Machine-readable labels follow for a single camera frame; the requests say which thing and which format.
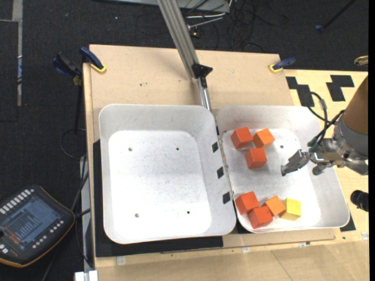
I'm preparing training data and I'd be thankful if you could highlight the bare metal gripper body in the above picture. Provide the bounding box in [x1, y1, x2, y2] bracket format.
[307, 138, 369, 176]

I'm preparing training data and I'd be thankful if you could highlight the white plastic tray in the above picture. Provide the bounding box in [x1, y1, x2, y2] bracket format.
[98, 103, 237, 245]
[216, 105, 351, 234]

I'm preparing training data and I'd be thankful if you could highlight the red cube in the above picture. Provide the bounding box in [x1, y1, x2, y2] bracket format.
[244, 147, 268, 170]
[234, 191, 261, 215]
[247, 205, 274, 229]
[230, 126, 254, 150]

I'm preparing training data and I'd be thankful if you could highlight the orange cube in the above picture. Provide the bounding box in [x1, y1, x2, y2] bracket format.
[252, 128, 276, 149]
[263, 195, 287, 217]

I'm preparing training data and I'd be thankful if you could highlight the yellow cube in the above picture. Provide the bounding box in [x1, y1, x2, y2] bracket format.
[279, 197, 302, 222]

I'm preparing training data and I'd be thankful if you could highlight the pale wood board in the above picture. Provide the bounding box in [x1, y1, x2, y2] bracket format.
[88, 44, 336, 268]

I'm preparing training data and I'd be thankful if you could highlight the black cylinder on white bracket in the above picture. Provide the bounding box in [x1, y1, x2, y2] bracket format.
[350, 189, 369, 212]

